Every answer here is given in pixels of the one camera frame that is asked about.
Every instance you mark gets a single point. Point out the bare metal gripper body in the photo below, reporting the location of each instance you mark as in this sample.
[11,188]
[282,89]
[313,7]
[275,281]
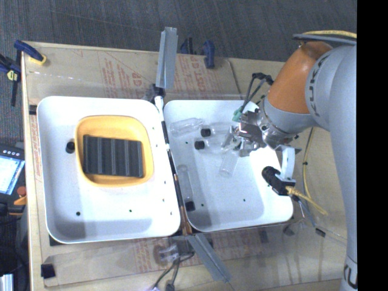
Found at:
[253,130]

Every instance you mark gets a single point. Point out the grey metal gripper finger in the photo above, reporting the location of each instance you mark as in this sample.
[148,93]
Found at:
[235,133]
[246,152]

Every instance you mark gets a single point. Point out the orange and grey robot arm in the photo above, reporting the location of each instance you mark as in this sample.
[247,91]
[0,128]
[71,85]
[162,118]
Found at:
[330,95]

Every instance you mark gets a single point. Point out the clear plastic bottle, black cap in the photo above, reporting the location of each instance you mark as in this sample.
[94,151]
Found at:
[206,132]
[199,145]

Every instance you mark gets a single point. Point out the white plastic tray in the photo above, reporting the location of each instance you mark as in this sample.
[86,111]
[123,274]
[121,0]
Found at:
[242,199]
[106,214]

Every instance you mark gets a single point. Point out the thin black and white rod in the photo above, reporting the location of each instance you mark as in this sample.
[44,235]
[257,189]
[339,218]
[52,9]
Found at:
[170,159]

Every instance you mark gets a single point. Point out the yellow bowl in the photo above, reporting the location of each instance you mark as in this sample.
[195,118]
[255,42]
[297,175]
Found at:
[112,126]

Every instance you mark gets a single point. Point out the black ribbed block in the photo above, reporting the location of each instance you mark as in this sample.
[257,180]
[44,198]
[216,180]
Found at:
[112,156]

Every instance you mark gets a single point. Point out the brown cardboard board, red print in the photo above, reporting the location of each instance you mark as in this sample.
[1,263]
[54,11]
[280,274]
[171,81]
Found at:
[91,68]

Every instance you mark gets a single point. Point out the small black cap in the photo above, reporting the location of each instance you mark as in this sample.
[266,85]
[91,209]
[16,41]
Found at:
[70,147]

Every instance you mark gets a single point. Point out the black cylinder on white bracket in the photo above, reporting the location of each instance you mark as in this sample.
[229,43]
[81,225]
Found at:
[274,177]

